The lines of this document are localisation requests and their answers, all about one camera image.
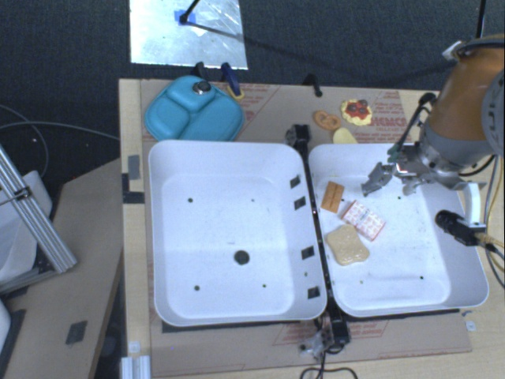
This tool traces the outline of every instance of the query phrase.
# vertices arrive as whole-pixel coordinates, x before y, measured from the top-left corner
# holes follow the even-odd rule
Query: pink package
[[[342,220],[352,224],[356,227],[357,231],[370,241],[373,241],[377,237],[386,224],[379,215],[357,201],[354,201],[342,215]]]

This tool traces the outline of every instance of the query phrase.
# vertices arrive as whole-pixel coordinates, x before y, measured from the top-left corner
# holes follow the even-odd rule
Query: tan piece
[[[357,140],[354,139],[353,134],[347,128],[338,128],[333,135],[333,143],[351,144],[357,143]]]
[[[335,260],[340,265],[349,265],[364,261],[370,252],[361,242],[354,226],[345,224],[326,236],[326,243],[330,246]]]
[[[330,181],[326,186],[326,191],[324,191],[323,202],[321,203],[321,208],[327,211],[337,213],[339,211],[340,201],[342,200],[342,194],[344,192],[344,187]]]

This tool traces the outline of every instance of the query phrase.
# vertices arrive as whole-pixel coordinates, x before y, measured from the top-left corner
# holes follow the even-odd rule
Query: blue clamp
[[[228,82],[228,85],[226,86],[228,93],[237,101],[243,99],[244,92],[241,90],[240,84],[238,83],[237,74],[235,74],[228,62],[224,62],[221,65],[221,71],[223,72],[223,80]]]

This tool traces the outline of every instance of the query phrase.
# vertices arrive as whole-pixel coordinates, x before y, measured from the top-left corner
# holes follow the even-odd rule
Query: black mount
[[[341,311],[331,289],[331,277],[326,262],[326,254],[324,252],[324,241],[321,233],[321,225],[317,213],[316,196],[314,195],[314,188],[312,186],[312,175],[309,166],[309,141],[311,139],[309,125],[293,125],[291,129],[286,132],[286,143],[294,148],[303,160],[305,169],[305,179],[307,180],[307,187],[309,189],[310,205],[312,208],[312,217],[314,219],[314,227],[316,228],[317,244],[319,246],[319,253],[321,257],[321,265],[323,267],[324,282],[326,284],[327,292],[327,312],[330,315],[331,330],[335,340],[335,346],[343,347],[350,342],[349,328],[347,327],[346,315]]]

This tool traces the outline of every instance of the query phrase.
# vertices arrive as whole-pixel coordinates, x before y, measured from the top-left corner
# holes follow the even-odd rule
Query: toy pizza
[[[369,125],[372,122],[372,108],[366,99],[348,99],[340,106],[342,117],[358,126]]]

